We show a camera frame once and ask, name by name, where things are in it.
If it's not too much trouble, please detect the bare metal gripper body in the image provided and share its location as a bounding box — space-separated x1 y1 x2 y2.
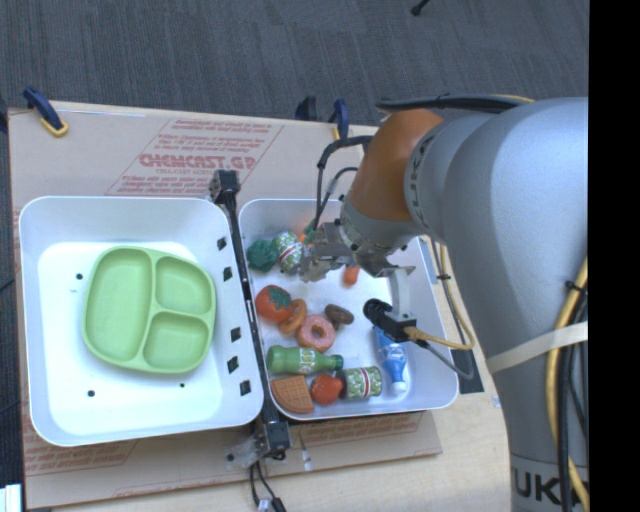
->
312 221 417 277

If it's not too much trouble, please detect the green and red striped can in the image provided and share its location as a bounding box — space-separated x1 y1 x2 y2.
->
273 229 306 275

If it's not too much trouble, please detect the brown doughnut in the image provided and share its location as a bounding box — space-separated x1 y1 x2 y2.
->
323 302 356 332

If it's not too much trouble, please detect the green broccoli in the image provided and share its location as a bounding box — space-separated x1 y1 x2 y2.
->
245 238 281 274

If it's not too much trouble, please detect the red tomato with green top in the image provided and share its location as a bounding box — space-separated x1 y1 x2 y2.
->
254 284 296 325

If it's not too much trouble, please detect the pink doughnut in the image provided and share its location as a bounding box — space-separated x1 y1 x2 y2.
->
294 313 337 354

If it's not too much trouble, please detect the thin black and white rod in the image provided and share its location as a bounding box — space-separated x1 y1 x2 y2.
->
223 191 276 427

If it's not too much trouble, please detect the green bottle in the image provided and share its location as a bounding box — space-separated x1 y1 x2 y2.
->
265 344 345 377

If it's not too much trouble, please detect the blue and white bottle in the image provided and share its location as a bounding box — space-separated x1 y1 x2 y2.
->
373 326 411 397

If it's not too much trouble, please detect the green can with red band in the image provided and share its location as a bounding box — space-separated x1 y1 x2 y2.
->
335 365 384 402

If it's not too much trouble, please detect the brown waffle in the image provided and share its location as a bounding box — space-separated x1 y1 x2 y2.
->
269 375 316 415

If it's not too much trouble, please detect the white plastic tray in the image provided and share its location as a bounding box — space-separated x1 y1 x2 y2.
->
18 195 266 448
237 197 460 422

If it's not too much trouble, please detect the green divided plate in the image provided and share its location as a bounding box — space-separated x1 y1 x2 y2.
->
80 245 218 376

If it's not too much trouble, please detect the brown cardboard board red print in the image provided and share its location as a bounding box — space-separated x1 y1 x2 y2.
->
7 101 444 511

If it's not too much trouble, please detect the orange ring biscuit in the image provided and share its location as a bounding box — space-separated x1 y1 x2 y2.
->
277 298 309 337

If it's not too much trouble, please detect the black cylinder on white bracket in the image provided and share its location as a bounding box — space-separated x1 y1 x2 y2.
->
362 264 419 344

